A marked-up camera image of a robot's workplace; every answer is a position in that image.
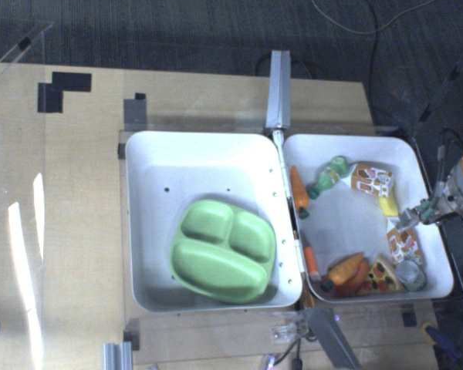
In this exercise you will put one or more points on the yellow block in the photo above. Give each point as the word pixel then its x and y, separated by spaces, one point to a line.
pixel 388 206

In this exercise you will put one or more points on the red sausage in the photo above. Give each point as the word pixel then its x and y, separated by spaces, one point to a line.
pixel 353 285

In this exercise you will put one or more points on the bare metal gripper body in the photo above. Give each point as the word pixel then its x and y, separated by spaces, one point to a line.
pixel 453 206

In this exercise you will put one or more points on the pale wood board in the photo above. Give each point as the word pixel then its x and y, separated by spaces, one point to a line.
pixel 216 102

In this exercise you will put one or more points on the pizza slice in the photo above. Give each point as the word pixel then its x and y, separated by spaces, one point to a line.
pixel 382 278

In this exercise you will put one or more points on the orange carrot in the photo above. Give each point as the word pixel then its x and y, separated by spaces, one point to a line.
pixel 345 270
pixel 299 191

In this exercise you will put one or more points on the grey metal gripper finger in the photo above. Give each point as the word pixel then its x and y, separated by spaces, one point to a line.
pixel 418 207
pixel 407 219

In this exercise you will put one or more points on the white plastic tray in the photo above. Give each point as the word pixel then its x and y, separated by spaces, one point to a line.
pixel 158 222
pixel 351 226

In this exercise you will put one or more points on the orange and white tube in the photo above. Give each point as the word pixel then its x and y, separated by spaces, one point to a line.
pixel 311 262

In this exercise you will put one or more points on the green plastic bottle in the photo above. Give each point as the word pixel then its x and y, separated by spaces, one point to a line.
pixel 326 179

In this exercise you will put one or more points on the green divided plate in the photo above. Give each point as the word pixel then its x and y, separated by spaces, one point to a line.
pixel 220 260

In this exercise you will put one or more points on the orange and white carton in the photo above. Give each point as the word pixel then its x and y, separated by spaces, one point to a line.
pixel 370 179
pixel 405 245

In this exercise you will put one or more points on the clear plastic cup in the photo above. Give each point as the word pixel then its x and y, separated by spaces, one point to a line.
pixel 411 276

